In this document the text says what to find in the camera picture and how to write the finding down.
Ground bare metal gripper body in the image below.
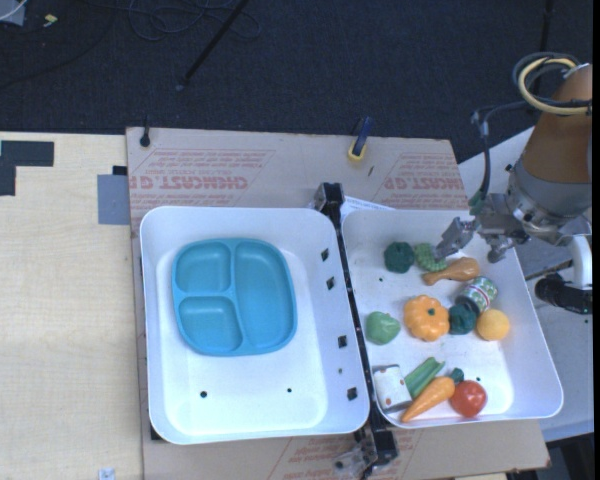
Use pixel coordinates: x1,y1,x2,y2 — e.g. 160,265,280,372
472,192,559,250

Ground tan chicken drumstick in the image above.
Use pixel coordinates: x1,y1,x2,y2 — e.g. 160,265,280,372
421,256,481,287

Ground light green grapes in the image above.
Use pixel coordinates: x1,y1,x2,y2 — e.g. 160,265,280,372
412,242,449,273

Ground small can green red label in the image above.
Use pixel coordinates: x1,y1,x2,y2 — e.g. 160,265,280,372
454,275,499,315

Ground dark green broccoli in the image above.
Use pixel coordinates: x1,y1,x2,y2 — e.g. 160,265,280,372
447,302,478,336
383,241,416,275

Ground yellow lemon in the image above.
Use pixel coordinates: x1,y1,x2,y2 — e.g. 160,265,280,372
475,308,511,342

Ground yellow pumpkin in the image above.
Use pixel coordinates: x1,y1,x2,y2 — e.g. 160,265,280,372
403,294,451,343

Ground light green pepper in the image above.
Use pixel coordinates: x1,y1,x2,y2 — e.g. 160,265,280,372
364,310,402,346

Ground thin black rod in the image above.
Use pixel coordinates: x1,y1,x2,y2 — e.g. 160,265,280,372
328,207,384,444

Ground white plastic tray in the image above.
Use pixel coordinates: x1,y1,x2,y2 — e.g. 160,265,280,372
138,205,371,446
340,208,565,430

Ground green celery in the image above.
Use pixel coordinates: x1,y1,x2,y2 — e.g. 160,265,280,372
403,356,446,399

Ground red tomato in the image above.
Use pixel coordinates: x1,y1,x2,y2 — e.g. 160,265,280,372
449,379,488,418

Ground orange carrot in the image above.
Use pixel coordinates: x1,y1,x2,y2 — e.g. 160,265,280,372
400,367,465,424

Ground white can orange dots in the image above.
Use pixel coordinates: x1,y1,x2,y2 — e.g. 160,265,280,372
372,364,413,411

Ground brown cardboard board red print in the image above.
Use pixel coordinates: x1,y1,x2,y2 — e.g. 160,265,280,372
124,126,552,480

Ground blue divided plate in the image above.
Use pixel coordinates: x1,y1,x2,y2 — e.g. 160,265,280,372
171,237,299,358

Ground black cylinder on white bracket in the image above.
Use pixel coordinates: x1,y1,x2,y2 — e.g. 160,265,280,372
533,232,593,317

